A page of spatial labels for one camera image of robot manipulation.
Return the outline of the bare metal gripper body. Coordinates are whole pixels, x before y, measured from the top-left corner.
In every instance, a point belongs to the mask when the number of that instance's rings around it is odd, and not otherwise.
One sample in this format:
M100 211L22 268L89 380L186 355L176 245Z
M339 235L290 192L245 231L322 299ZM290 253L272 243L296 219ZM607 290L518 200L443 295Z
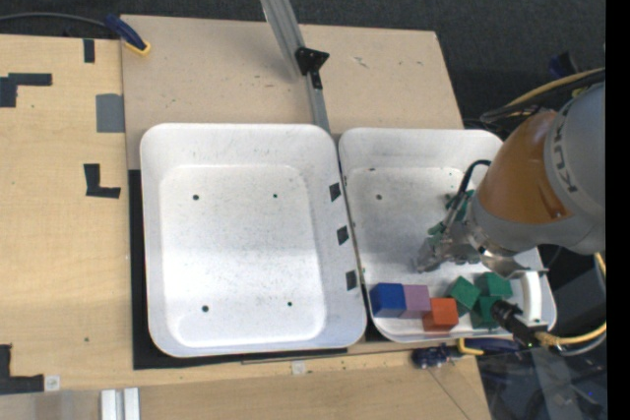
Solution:
M449 254L457 266L483 265L501 277L517 277L533 270L515 259L515 253L492 249L493 243L483 241L477 229L468 229L460 222L450 226L440 222L432 227L432 247L435 253Z

